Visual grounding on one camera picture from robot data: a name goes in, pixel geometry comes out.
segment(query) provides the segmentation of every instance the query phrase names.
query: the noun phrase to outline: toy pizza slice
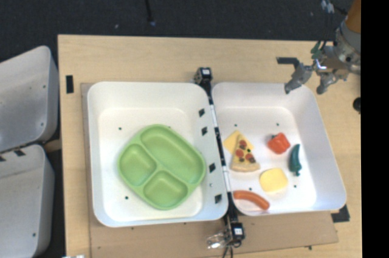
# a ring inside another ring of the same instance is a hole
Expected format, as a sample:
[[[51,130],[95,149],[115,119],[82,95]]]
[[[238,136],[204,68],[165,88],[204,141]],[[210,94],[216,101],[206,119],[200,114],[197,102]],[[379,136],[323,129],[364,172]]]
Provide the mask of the toy pizza slice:
[[[254,172],[260,169],[260,165],[255,161],[251,149],[241,134],[236,139],[230,168],[236,172]]]

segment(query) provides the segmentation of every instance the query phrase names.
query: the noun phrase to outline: green toy vegetable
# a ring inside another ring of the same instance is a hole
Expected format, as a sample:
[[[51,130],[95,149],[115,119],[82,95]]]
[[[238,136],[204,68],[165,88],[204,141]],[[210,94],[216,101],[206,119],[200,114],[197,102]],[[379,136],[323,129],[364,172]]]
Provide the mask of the green toy vegetable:
[[[291,153],[291,157],[289,158],[289,170],[291,172],[296,173],[296,176],[300,176],[299,171],[301,170],[302,166],[300,164],[300,161],[298,160],[298,152],[300,150],[300,144],[296,144]]]

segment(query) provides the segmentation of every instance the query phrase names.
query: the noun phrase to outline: yellow block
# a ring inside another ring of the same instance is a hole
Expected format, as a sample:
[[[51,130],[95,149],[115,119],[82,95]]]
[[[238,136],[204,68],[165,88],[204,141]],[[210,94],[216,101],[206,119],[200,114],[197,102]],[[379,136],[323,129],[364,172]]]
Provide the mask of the yellow block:
[[[260,184],[265,192],[278,191],[288,184],[285,173],[280,168],[273,168],[264,171],[260,176]]]
[[[247,142],[248,148],[252,151],[254,149],[254,146],[251,144],[251,142],[239,131],[235,130],[226,140],[223,142],[223,146],[233,155],[233,151],[236,147],[236,139],[239,135],[242,135],[243,139]]]

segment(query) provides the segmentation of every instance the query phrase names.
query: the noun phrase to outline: table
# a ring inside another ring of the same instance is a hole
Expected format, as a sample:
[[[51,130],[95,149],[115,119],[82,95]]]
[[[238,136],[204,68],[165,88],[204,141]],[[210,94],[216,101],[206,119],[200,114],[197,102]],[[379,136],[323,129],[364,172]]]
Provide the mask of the table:
[[[213,82],[285,83],[292,65],[310,64],[313,41],[216,38],[58,36],[66,254],[85,257],[218,257],[205,238],[219,221],[136,228],[107,228],[88,203],[81,86],[100,81],[189,82],[198,67],[211,67]],[[319,78],[306,86],[315,92]],[[348,194],[349,222],[333,223],[329,212],[241,217],[247,238],[234,255],[259,257],[362,257],[360,77],[330,86],[317,103]]]

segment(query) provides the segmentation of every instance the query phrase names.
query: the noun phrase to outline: green plate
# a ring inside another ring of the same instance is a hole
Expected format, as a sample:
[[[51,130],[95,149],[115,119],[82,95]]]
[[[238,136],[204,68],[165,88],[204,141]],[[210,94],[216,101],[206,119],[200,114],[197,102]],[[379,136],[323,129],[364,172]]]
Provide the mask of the green plate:
[[[150,205],[178,207],[205,176],[202,155],[168,126],[155,124],[138,132],[119,156],[119,174]]]

